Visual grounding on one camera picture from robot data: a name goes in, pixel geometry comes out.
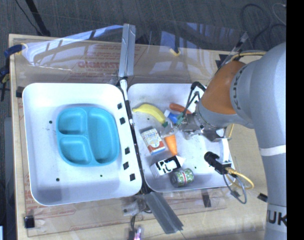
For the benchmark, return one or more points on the orange and white carton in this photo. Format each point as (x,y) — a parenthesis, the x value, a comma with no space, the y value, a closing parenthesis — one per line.
(153,141)

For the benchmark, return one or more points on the black and white milk carton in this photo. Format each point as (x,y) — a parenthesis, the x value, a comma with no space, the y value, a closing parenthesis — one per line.
(167,166)

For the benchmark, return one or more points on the brown cardboard board red print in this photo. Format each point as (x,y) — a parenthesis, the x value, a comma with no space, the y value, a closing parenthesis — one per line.
(97,67)

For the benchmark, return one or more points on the green can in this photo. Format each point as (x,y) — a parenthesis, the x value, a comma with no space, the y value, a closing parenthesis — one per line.
(182,177)

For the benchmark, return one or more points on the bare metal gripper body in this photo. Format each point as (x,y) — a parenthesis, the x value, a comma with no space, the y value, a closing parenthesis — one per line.
(192,126)

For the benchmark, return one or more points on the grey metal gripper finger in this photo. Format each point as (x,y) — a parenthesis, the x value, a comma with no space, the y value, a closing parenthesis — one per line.
(167,130)

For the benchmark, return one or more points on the yellow banana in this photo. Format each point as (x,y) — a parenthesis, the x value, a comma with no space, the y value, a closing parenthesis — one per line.
(152,110)

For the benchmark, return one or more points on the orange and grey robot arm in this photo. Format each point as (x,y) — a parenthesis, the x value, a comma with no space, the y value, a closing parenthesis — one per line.
(267,94)

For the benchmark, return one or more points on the orange carrot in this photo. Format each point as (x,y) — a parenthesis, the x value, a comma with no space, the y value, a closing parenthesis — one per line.
(172,144)

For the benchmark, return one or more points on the blue divided plate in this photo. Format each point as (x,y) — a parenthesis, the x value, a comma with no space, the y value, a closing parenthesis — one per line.
(102,134)

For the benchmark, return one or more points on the black cylinder on white bracket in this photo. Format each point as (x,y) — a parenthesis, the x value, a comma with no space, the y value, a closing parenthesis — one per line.
(213,159)

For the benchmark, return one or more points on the white plastic tray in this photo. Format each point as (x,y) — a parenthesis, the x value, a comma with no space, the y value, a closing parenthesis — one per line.
(42,144)
(199,149)

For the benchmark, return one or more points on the orange red sausage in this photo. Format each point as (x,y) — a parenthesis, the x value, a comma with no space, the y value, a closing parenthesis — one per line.
(178,107)

